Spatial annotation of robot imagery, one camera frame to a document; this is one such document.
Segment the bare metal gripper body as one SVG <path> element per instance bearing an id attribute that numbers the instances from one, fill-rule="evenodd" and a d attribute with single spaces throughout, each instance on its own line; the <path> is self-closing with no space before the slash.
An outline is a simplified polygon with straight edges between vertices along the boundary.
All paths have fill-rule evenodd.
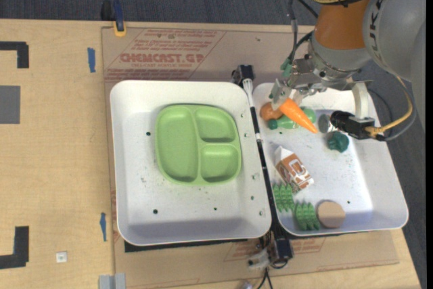
<path id="1" fill-rule="evenodd" d="M 292 63 L 288 87 L 297 90 L 322 91 L 327 88 L 336 90 L 350 89 L 355 69 L 342 69 L 324 62 L 320 57 L 298 58 Z"/>

